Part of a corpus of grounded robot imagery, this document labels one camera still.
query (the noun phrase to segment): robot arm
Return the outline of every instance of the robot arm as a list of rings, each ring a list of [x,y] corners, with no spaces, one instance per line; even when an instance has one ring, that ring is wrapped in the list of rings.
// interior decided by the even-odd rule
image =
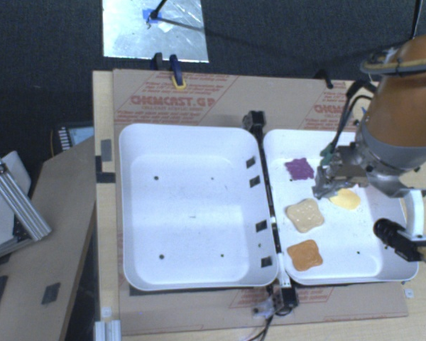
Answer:
[[[364,63],[362,70],[383,75],[381,83],[355,142],[336,147],[350,99],[364,83],[356,82],[349,89],[337,137],[322,152],[312,191],[320,199],[336,195],[340,188],[372,185],[388,197],[403,197],[411,207],[406,229],[380,219],[374,233],[406,260],[419,261],[426,237],[424,214],[417,207],[421,203],[422,209],[421,194],[426,191],[406,187],[399,177],[426,161],[426,36],[410,40],[383,62]]]

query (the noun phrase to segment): white tray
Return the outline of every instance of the white tray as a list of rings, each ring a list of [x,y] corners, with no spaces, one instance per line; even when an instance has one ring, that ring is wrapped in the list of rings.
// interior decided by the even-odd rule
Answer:
[[[132,286],[156,291],[274,280],[278,263],[250,133],[133,124],[121,132],[119,151],[124,272]],[[260,183],[251,187],[255,178]]]
[[[314,198],[311,187],[314,179],[290,181],[284,163],[306,158],[316,171],[319,152],[333,139],[328,131],[272,130],[264,138],[264,149],[271,190],[283,249],[284,267],[289,276],[305,285],[402,281],[413,278],[418,263],[409,263],[396,255],[394,249],[383,245],[373,233],[373,224],[386,217],[405,226],[398,199],[390,199],[369,186],[352,188],[361,198],[353,211],[340,208],[328,199],[318,201],[325,222],[304,234],[298,232],[286,217],[285,209],[306,198]],[[339,145],[354,140],[353,133],[343,133]],[[321,266],[297,271],[286,249],[308,239],[316,241],[323,258]]]
[[[405,225],[399,200],[372,187],[353,188],[353,211],[318,201],[322,226],[300,233],[288,205],[313,198],[314,179],[290,181],[284,163],[319,152],[325,131],[273,130],[264,139],[283,266],[305,285],[408,280],[417,273],[385,248],[373,223],[387,217]],[[354,135],[343,133],[340,144]],[[278,272],[271,219],[256,140],[243,129],[133,124],[119,139],[124,225],[124,272],[141,290],[264,286]],[[321,266],[297,271],[286,249],[316,241]]]

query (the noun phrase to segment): purple toy food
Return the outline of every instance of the purple toy food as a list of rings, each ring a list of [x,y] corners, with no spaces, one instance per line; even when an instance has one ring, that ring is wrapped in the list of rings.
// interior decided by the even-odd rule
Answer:
[[[311,168],[306,158],[294,159],[284,164],[293,180],[314,178],[314,170]]]

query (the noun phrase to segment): yellow clamp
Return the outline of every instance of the yellow clamp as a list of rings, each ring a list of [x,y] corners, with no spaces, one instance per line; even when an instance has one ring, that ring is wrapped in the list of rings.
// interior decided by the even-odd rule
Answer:
[[[173,85],[175,86],[175,88],[176,88],[177,90],[182,91],[182,90],[184,90],[184,89],[186,88],[186,81],[185,81],[185,78],[183,78],[183,84],[182,84],[182,85],[177,85],[177,81],[176,81],[176,79],[175,79],[175,76],[174,76],[174,75],[171,77],[171,79],[172,79],[172,83],[173,83]]]

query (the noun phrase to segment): metal sheet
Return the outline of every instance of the metal sheet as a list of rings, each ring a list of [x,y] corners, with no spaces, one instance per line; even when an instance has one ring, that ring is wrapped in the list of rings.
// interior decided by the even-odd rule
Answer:
[[[148,28],[145,12],[160,1],[103,0],[104,56],[151,59],[161,52],[164,60],[176,54],[184,62],[208,63],[200,0],[168,0],[162,21]]]

